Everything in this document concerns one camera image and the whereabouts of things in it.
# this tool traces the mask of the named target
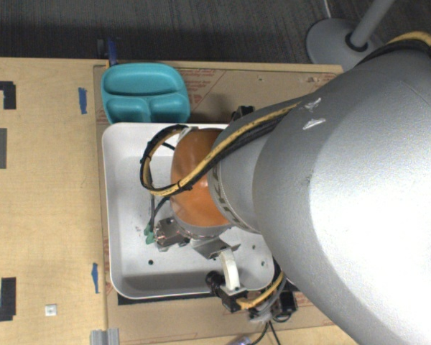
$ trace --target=yellow cable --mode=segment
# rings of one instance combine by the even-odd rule
[[[238,298],[236,299],[236,303],[241,307],[241,309],[250,309],[253,307],[258,306],[261,302],[263,302],[265,299],[267,299],[281,284],[281,281],[284,277],[284,273],[281,272],[276,279],[275,282],[273,282],[272,286],[270,286],[267,290],[265,290],[261,295],[259,295],[257,298],[254,298],[252,300],[248,300],[247,298]]]
[[[232,145],[241,135],[247,133],[254,127],[258,126],[259,124],[262,124],[264,122],[270,121],[272,119],[275,119],[277,117],[283,116],[287,114],[290,110],[292,110],[294,107],[297,107],[300,104],[300,101],[286,106],[280,110],[273,111],[265,116],[262,116],[258,119],[255,119],[251,121],[250,123],[242,126],[241,128],[237,129],[233,132],[233,134],[226,137],[220,144],[218,144],[213,150],[211,150],[206,157],[201,161],[198,166],[187,176],[179,180],[178,183],[175,183],[171,185],[169,188],[164,190],[153,190],[153,186],[151,183],[151,180],[149,179],[149,173],[148,170],[150,168],[150,162],[152,160],[153,154],[156,152],[156,150],[164,143],[167,139],[172,137],[173,135],[179,134],[182,130],[176,130],[170,134],[168,134],[161,142],[156,144],[153,149],[150,151],[149,156],[147,159],[144,160],[144,184],[146,188],[149,188],[149,191],[151,194],[155,196],[162,196],[166,197],[168,195],[173,194],[177,190],[185,187],[202,169],[204,169],[219,153],[224,151],[225,148]]]
[[[417,40],[417,41],[423,41],[426,43],[429,47],[431,47],[431,34],[421,31],[413,31],[405,34],[401,34],[398,37],[395,37],[388,43],[393,43],[397,41],[404,41],[404,40]]]

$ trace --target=dark gray floor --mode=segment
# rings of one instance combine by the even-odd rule
[[[328,0],[333,17],[359,20],[373,0]],[[307,31],[323,0],[0,0],[0,56],[96,58],[113,37],[124,59],[308,63]],[[431,33],[431,0],[397,0],[383,41]]]

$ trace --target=black corner marker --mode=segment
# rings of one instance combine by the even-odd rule
[[[9,81],[0,81],[0,91],[3,91],[4,110],[16,110],[16,85]]]
[[[13,321],[16,315],[16,278],[1,279],[0,289],[0,322]]]

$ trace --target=table surface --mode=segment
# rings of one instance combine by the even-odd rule
[[[12,81],[17,88],[16,109],[4,109],[0,91],[0,129],[7,134],[6,168],[0,169],[0,288],[5,277],[15,277],[17,283],[16,315],[0,321],[0,344],[89,344],[92,330],[108,328],[98,88],[93,79],[96,68],[105,64],[0,58],[0,81]],[[246,72],[339,72],[329,65],[169,64]],[[45,315],[51,304],[57,305],[56,316]],[[131,323],[130,318],[123,320]],[[279,336],[285,344],[353,344],[336,326],[280,331]],[[194,342],[226,344],[232,338]],[[265,343],[272,344],[272,339],[266,337]]]

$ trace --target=white tray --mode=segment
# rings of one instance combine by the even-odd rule
[[[150,196],[139,181],[139,161],[147,142],[169,124],[118,123],[103,134],[103,162],[106,175],[110,273],[115,289],[131,299],[162,298],[209,293],[205,276],[222,272],[219,258],[207,260],[190,245],[172,246],[159,252],[156,244],[145,244],[144,228],[150,216]],[[192,124],[200,128],[226,125]],[[175,144],[177,137],[168,142]],[[172,150],[161,147],[152,160],[156,186],[170,183]],[[170,204],[163,205],[157,220],[171,216]],[[240,281],[248,290],[267,286],[274,274],[272,254],[264,239],[236,227],[222,240],[241,246],[234,252]]]

